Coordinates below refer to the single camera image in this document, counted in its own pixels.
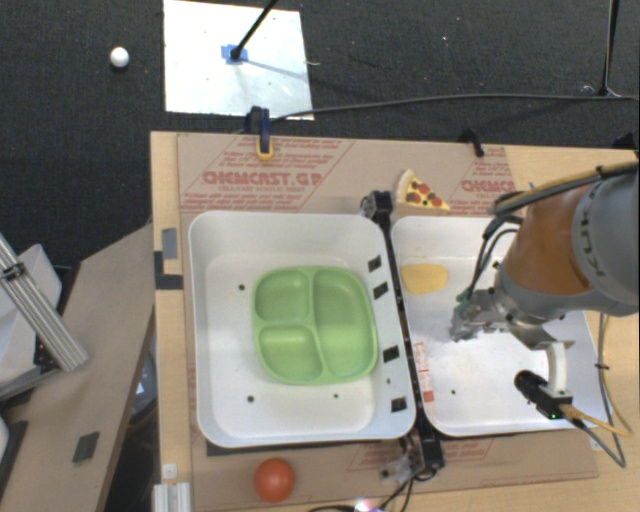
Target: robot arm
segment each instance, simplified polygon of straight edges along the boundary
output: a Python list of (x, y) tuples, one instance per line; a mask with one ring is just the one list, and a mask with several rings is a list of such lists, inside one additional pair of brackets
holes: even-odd
[(568, 311), (638, 311), (638, 166), (533, 203), (493, 288), (462, 295), (454, 340), (508, 330), (531, 349)]

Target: wire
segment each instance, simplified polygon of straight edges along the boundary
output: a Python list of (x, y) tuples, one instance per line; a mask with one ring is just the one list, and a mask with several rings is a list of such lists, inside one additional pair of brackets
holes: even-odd
[(323, 512), (324, 510), (337, 510), (338, 512), (353, 512), (353, 505), (329, 505), (326, 507), (317, 507), (308, 510), (308, 512)]
[(556, 196), (568, 190), (632, 172), (638, 172), (637, 162), (598, 166), (593, 171), (576, 174), (569, 178), (560, 178), (536, 187), (533, 190), (518, 192), (507, 197), (502, 196), (498, 198), (493, 207), (489, 209), (489, 213), (498, 216), (505, 215), (531, 203), (542, 201), (543, 199)]
[(476, 260), (476, 268), (474, 270), (473, 277), (471, 278), (471, 284), (467, 288), (468, 299), (471, 298), (471, 294), (473, 293), (473, 290), (475, 289), (476, 284), (478, 283), (478, 280), (480, 279), (480, 277), (482, 276), (482, 273), (487, 268), (489, 260), (491, 259), (491, 254), (493, 253), (493, 250), (495, 249), (500, 238), (502, 238), (507, 233), (517, 233), (517, 232), (518, 232), (517, 229), (503, 229), (502, 231), (500, 231), (491, 242), (489, 249), (486, 250), (486, 254), (485, 254), (485, 249), (487, 247), (487, 244), (489, 243), (490, 237), (484, 239), (484, 241), (482, 242), (482, 246), (480, 247), (480, 253), (478, 254), (478, 259)]
[(618, 453), (620, 454), (620, 458), (618, 458), (618, 456), (616, 456), (616, 454), (613, 453), (613, 450), (611, 450), (611, 448), (609, 448), (606, 444), (604, 444), (604, 441), (602, 441), (602, 439), (600, 439), (594, 432), (592, 432), (589, 427), (587, 427), (584, 423), (582, 423), (582, 421), (573, 420), (571, 423), (573, 423), (576, 427), (578, 427), (585, 434), (587, 434), (591, 439), (593, 439), (596, 443), (598, 443), (600, 448), (602, 448), (606, 452), (606, 454), (609, 457), (611, 457), (618, 466), (620, 466), (623, 469), (627, 467), (627, 461), (624, 458), (624, 453), (622, 452), (622, 449), (620, 448), (620, 445), (618, 444), (618, 442), (616, 442), (616, 445), (618, 448)]
[(334, 112), (349, 112), (354, 110), (365, 110), (374, 108), (396, 107), (400, 105), (413, 105), (417, 103), (436, 103), (443, 101), (458, 101), (472, 99), (526, 99), (526, 100), (553, 100), (553, 101), (635, 101), (635, 96), (563, 96), (545, 94), (519, 94), (519, 93), (476, 93), (476, 94), (448, 94), (444, 96), (420, 96), (417, 98), (407, 98), (404, 100), (380, 101), (373, 103), (361, 103), (355, 105), (342, 105), (338, 107), (325, 107), (300, 112), (292, 112), (283, 116), (275, 117), (271, 123), (284, 121), (289, 117), (302, 117), (311, 114), (329, 114)]
[(411, 491), (413, 491), (413, 482), (414, 482), (413, 478), (409, 480), (409, 487), (407, 488), (407, 496), (404, 499), (404, 503), (402, 504), (402, 508), (400, 509), (400, 512), (405, 512), (407, 510), (407, 507), (409, 506), (409, 500), (411, 499)]
[(410, 478), (409, 480), (407, 480), (405, 483), (403, 483), (400, 487), (398, 487), (398, 489), (396, 489), (396, 492), (394, 492), (391, 496), (389, 496), (386, 500), (384, 500), (382, 503), (380, 503), (380, 505), (378, 505), (378, 508), (380, 510), (384, 510), (384, 508), (391, 503), (393, 500), (395, 500), (398, 496), (400, 496), (400, 494), (402, 494), (402, 491), (404, 491), (407, 486), (413, 482), (413, 478)]
[[(603, 338), (602, 338), (602, 359), (604, 360), (604, 342), (606, 340), (606, 330), (607, 330), (607, 325), (609, 324), (609, 320), (611, 319), (611, 317), (609, 315), (606, 316), (605, 320), (604, 320), (604, 334), (603, 334)], [(609, 367), (607, 365), (604, 365), (603, 370), (608, 370)], [(624, 416), (622, 415), (622, 413), (620, 412), (620, 409), (618, 408), (618, 406), (616, 405), (615, 401), (613, 400), (613, 395), (611, 394), (611, 390), (609, 388), (609, 382), (607, 379), (607, 373), (606, 372), (602, 372), (602, 380), (604, 382), (604, 388), (605, 391), (607, 392), (607, 398), (609, 399), (609, 405), (611, 405), (611, 408), (613, 409), (613, 412), (616, 414), (616, 416), (618, 417), (618, 419), (620, 420), (620, 423), (622, 423), (622, 425), (624, 426), (624, 428), (627, 429), (627, 431), (629, 432), (633, 432), (633, 429), (629, 426), (629, 423), (627, 423), (627, 420), (624, 418)]]
[(438, 474), (438, 470), (434, 469), (432, 470), (430, 473), (428, 473), (425, 476), (422, 476), (422, 473), (424, 473), (425, 470), (423, 470), (422, 472), (418, 473), (416, 476), (414, 476), (414, 480), (416, 480), (417, 482), (428, 482), (429, 480), (432, 480), (437, 474)]
[[(604, 383), (604, 372), (608, 369), (608, 367), (604, 364), (604, 331), (605, 331), (605, 314), (600, 313), (600, 321), (598, 325), (598, 362), (596, 364), (596, 368), (598, 368), (598, 382), (600, 385), (600, 394), (602, 396), (602, 404), (604, 405), (604, 410), (607, 415), (607, 421), (609, 422), (610, 427), (614, 427), (613, 417), (611, 416), (611, 409), (609, 408), (609, 401), (607, 399), (607, 390)], [(624, 452), (622, 451), (622, 446), (620, 445), (620, 439), (618, 438), (617, 432), (611, 432), (613, 437), (613, 442), (616, 445), (616, 450), (618, 451), (618, 455), (616, 455), (611, 448), (609, 448), (603, 441), (600, 439), (594, 432), (587, 427), (581, 419), (571, 419), (569, 421), (573, 423), (580, 430), (585, 432), (591, 439), (593, 439), (600, 447), (611, 457), (611, 459), (621, 468), (627, 467), (627, 461), (624, 457)]]

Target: black carpet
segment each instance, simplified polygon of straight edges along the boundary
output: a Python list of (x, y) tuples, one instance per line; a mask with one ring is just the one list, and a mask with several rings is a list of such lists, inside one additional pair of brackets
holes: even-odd
[[(219, 2), (262, 6), (265, 2)], [(301, 12), (315, 107), (460, 93), (598, 89), (603, 0), (281, 0)], [(640, 5), (623, 0), (610, 86), (638, 95)], [(114, 74), (113, 46), (131, 54)], [(149, 132), (231, 132), (239, 118), (169, 114), (160, 0), (0, 3), (0, 232), (70, 265), (150, 215)], [(458, 100), (326, 114), (276, 134), (608, 147), (637, 102)]]

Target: wooden table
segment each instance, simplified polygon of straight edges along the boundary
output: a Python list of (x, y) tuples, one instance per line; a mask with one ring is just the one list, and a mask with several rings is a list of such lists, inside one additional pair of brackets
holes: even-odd
[[(89, 361), (6, 412), (27, 428), (0, 511), (104, 510), (153, 333), (151, 235), (146, 226), (80, 265), (63, 319)], [(94, 451), (74, 461), (83, 439)]]
[[(175, 133), (154, 133), (151, 137), (154, 250), (162, 254), (163, 236), (176, 229), (180, 240), (178, 149)], [(438, 151), (447, 145), (438, 144)], [(575, 148), (505, 147), (509, 167), (517, 188), (569, 176), (596, 165), (632, 161), (630, 151)], [(182, 254), (177, 252), (162, 260), (156, 268), (163, 276), (181, 276)], [(185, 309), (179, 289), (156, 291), (156, 315), (159, 366), (160, 457), (164, 467), (163, 483), (190, 482), (192, 478), (188, 375), (185, 346)], [(592, 332), (596, 332), (596, 315), (588, 315)], [(609, 382), (619, 408), (635, 431), (640, 430), (638, 413), (638, 318), (637, 315), (612, 319), (607, 334), (606, 361), (611, 367)], [(604, 452), (596, 454), (600, 477), (557, 483), (518, 485), (455, 492), (420, 493), (411, 499), (408, 510), (438, 511), (566, 511), (566, 510), (637, 510), (640, 499), (640, 440), (623, 440), (628, 461), (620, 469)], [(302, 512), (311, 505), (280, 506), (270, 510)]]

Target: green plate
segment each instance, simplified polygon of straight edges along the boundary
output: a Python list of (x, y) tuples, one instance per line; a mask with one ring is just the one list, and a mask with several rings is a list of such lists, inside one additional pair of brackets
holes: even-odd
[(378, 340), (369, 296), (348, 270), (272, 270), (256, 282), (251, 303), (260, 362), (283, 382), (349, 382), (376, 364)]

